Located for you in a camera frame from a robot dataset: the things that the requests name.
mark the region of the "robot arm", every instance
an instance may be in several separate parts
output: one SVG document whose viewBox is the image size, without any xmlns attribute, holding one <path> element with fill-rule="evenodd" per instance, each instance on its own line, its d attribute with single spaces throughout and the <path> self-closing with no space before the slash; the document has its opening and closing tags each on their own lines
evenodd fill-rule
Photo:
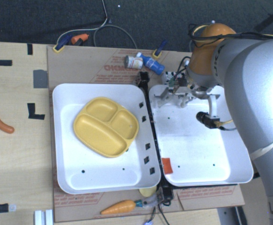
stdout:
<svg viewBox="0 0 273 225">
<path fill-rule="evenodd" d="M 197 43 L 187 81 L 197 90 L 224 88 L 231 117 L 263 181 L 273 224 L 273 39 L 237 38 L 223 24 L 212 24 L 202 34 L 229 35 Z"/>
</svg>

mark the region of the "dark floor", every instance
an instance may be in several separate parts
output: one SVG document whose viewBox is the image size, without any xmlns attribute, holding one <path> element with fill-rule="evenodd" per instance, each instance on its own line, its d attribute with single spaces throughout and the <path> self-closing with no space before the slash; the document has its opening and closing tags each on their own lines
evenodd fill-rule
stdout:
<svg viewBox="0 0 273 225">
<path fill-rule="evenodd" d="M 125 29 L 140 49 L 189 51 L 188 27 L 224 23 L 236 32 L 273 34 L 273 0 L 104 0 L 108 24 Z M 101 0 L 0 0 L 0 41 L 55 44 L 71 29 L 100 26 Z M 93 46 L 93 33 L 85 45 Z M 97 32 L 97 46 L 133 48 L 119 29 Z"/>
</svg>

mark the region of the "white can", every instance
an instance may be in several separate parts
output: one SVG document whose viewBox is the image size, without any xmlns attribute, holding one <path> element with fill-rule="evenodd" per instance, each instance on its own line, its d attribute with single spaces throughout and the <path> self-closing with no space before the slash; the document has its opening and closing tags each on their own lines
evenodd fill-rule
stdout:
<svg viewBox="0 0 273 225">
<path fill-rule="evenodd" d="M 142 69 L 143 58 L 134 58 L 130 56 L 125 57 L 125 68 Z"/>
</svg>

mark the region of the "cardboard sheet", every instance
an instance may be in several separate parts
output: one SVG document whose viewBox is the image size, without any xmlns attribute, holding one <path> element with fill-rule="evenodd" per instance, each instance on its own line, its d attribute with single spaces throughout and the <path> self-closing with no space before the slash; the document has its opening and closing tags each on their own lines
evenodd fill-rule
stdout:
<svg viewBox="0 0 273 225">
<path fill-rule="evenodd" d="M 82 195 L 70 195 L 63 192 L 58 186 L 56 177 L 52 107 L 52 91 L 62 83 L 133 84 L 139 70 L 125 68 L 124 59 L 126 55 L 135 56 L 137 52 L 142 52 L 145 56 L 152 54 L 152 51 L 149 50 L 75 46 L 66 46 L 61 53 L 56 54 L 53 52 L 52 46 L 47 47 L 55 222 L 106 218 L 107 216 L 100 215 L 100 211 L 106 207 L 125 199 L 138 200 L 143 198 L 138 190 Z M 159 63 L 166 67 L 165 71 L 176 71 L 184 56 L 190 56 L 190 53 L 163 51 Z M 149 72 L 150 87 L 161 84 L 160 76 L 147 68 L 142 68 L 142 71 Z M 163 207 L 163 211 L 200 210 L 241 205 L 244 205 L 244 200 L 239 185 L 199 187 L 175 189 L 171 205 Z M 130 213 L 108 217 L 135 216 L 151 214 L 151 212 L 151 208 L 136 208 Z"/>
</svg>

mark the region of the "wooden surface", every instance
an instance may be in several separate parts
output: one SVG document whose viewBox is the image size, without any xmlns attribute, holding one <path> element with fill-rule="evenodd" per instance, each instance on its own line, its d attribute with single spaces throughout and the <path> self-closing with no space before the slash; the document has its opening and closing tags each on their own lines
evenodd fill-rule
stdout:
<svg viewBox="0 0 273 225">
<path fill-rule="evenodd" d="M 35 210 L 53 209 L 52 159 L 48 89 L 33 88 L 33 71 L 47 71 L 46 45 L 0 43 L 0 118 L 15 128 L 13 134 L 0 130 L 0 204 L 15 204 L 16 211 L 0 213 L 0 225 L 33 224 Z M 27 103 L 35 103 L 44 120 L 28 119 Z M 216 209 L 166 213 L 171 225 L 220 225 Z M 63 225 L 142 225 L 150 216 L 119 217 L 61 223 Z M 166 224 L 160 214 L 155 225 Z"/>
</svg>

